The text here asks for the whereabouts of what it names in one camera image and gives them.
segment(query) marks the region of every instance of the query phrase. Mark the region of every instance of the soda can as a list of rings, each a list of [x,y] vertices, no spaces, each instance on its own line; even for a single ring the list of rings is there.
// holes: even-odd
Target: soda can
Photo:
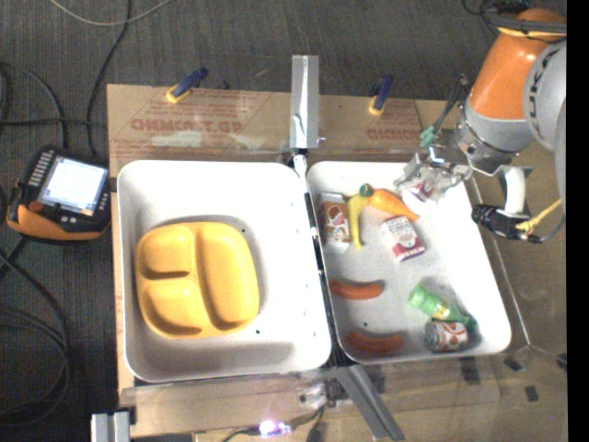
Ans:
[[[468,344],[462,322],[433,320],[425,325],[425,347],[432,352],[454,352]]]

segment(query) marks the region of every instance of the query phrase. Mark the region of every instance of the display screen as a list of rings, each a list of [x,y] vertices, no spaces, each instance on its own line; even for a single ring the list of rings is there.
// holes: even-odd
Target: display screen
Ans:
[[[57,156],[40,191],[39,201],[92,216],[107,174],[107,169],[102,167]]]

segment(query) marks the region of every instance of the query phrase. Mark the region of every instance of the yellow plate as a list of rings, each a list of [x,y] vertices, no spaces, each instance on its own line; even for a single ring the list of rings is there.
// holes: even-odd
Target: yellow plate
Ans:
[[[162,226],[135,253],[139,307],[147,325],[168,338],[195,339],[247,326],[260,309],[248,243],[225,223]]]

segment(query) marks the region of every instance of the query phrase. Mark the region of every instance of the robotic end effector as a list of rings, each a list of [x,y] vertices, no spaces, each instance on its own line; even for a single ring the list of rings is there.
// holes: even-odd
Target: robotic end effector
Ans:
[[[420,170],[417,166],[420,176],[427,169],[430,178],[454,180],[438,188],[442,194],[473,171],[501,173],[507,186],[504,208],[476,205],[473,220],[504,238],[543,242],[545,238],[531,234],[538,217],[523,212],[530,169],[510,164],[535,140],[553,152],[560,200],[542,215],[560,203],[566,211],[566,23],[548,10],[533,8],[496,25],[499,37],[460,103],[456,129],[439,130],[429,146],[429,158],[421,162],[416,155],[397,186],[411,185],[409,177]]]

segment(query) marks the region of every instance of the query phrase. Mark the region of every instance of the small box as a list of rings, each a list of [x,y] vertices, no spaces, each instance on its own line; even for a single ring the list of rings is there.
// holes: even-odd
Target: small box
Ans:
[[[425,252],[415,229],[406,216],[393,217],[380,227],[385,241],[391,247],[399,262],[406,261]]]
[[[344,252],[350,246],[348,207],[340,193],[320,194],[319,230],[326,248]]]

